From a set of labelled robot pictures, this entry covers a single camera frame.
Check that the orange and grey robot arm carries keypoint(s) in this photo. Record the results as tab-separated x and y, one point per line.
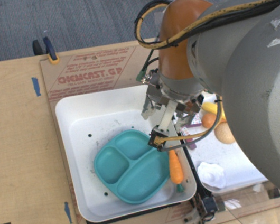
260	93

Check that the white crumpled cloth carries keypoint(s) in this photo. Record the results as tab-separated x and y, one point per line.
211	175

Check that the teal divided plate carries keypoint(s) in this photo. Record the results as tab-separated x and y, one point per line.
131	169

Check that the yellow banana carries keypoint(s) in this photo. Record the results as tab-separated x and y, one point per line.
211	108

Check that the colourful printed packet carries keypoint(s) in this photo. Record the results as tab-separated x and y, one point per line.
195	119

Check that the purple and white carton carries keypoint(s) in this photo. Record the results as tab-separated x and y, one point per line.
187	135

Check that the orange carrot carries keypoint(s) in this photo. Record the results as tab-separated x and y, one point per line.
175	167

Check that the orange ball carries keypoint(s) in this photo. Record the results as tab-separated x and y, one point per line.
208	120

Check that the brown cardboard board, red print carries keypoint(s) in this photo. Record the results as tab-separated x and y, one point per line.
89	69

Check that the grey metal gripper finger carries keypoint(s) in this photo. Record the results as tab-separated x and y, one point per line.
181	121
147	110

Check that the tan bread bun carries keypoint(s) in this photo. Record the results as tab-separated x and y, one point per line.
224	134

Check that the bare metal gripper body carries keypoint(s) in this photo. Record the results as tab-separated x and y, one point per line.
178	99

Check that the white plastic tray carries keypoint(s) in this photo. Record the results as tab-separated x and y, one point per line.
216	151
83	156

